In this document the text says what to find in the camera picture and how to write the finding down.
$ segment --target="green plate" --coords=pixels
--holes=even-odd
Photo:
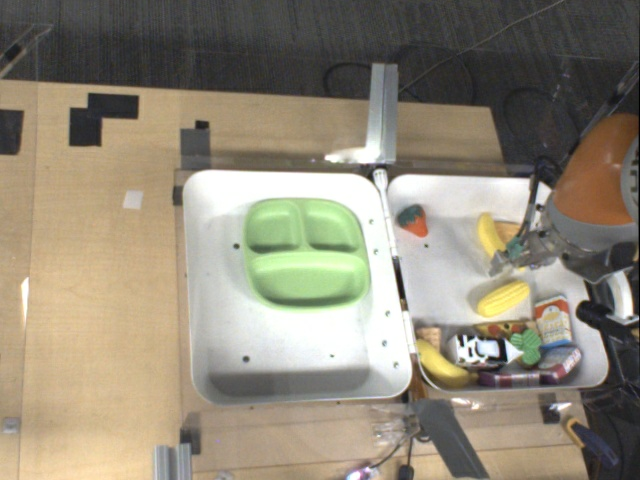
[[[269,199],[244,223],[244,258],[254,295],[270,307],[334,308],[369,291],[364,237],[356,216],[324,199]]]

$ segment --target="red strawberry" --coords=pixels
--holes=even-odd
[[[414,204],[405,208],[398,215],[398,224],[402,229],[409,231],[421,238],[424,238],[429,233],[427,228],[427,216],[424,213],[422,206]]]

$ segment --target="toy food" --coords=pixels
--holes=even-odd
[[[513,281],[480,299],[476,311],[485,318],[500,315],[529,297],[530,292],[524,281]]]
[[[495,369],[522,356],[523,352],[504,338],[483,338],[458,334],[447,343],[447,352],[458,366],[472,369]]]
[[[518,358],[518,362],[525,368],[532,368],[540,361],[540,345],[542,340],[535,331],[526,329],[522,333],[515,333],[509,339],[509,342],[522,351],[522,355]]]
[[[416,337],[428,341],[436,350],[440,350],[440,342],[442,340],[440,327],[418,327],[416,329]]]
[[[398,215],[398,224],[402,229],[421,238],[424,238],[429,233],[427,216],[424,208],[419,204],[414,204],[402,210]]]
[[[526,329],[538,332],[533,320],[506,320],[504,322],[487,322],[476,324],[473,328],[485,338],[510,338],[515,332],[522,333]]]
[[[495,222],[489,213],[482,213],[476,225],[478,238],[487,256],[493,258],[496,251],[504,251],[507,246],[498,236]]]
[[[575,345],[563,345],[545,351],[538,363],[540,380],[543,384],[560,384],[582,359],[580,349]]]
[[[492,388],[515,388],[540,385],[540,373],[536,370],[511,369],[478,373],[478,384]]]
[[[420,363],[438,383],[447,388],[464,388],[476,380],[476,376],[464,368],[460,368],[448,361],[431,343],[416,340],[416,347],[420,355]]]
[[[538,302],[535,306],[535,315],[543,348],[571,343],[569,302],[564,296],[558,295]]]

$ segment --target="toy banana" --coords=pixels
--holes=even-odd
[[[504,251],[507,246],[502,241],[496,230],[496,225],[489,213],[482,213],[477,223],[478,238],[482,248],[489,258],[493,258],[496,251]]]
[[[447,360],[431,343],[416,340],[420,363],[429,376],[447,388],[464,388],[477,379],[477,375]]]

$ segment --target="wooden tabletop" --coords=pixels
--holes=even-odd
[[[104,119],[101,147],[70,147],[70,108],[86,108],[90,92],[137,95],[139,116]],[[20,154],[0,156],[0,215],[14,223],[0,251],[22,262],[2,253],[0,387],[10,396],[0,398],[0,417],[17,414],[22,427],[0,435],[0,477],[151,478],[153,448],[178,443],[192,396],[181,374],[171,197],[180,129],[208,121],[217,157],[322,158],[364,144],[367,102],[1,81],[0,109],[25,111]],[[398,154],[502,161],[481,107],[400,104]],[[123,207],[128,191],[142,192],[140,209]],[[24,329],[16,287],[27,276],[25,340],[13,330]],[[558,401],[584,419],[577,393]],[[349,405],[303,404],[286,417],[200,405],[218,441],[194,457],[194,478],[220,469],[239,480],[344,478],[386,451],[370,407]],[[580,451],[559,425],[542,424],[534,395],[479,407],[458,417],[492,477],[586,478]],[[417,446],[413,461],[416,479],[449,478],[431,444]]]

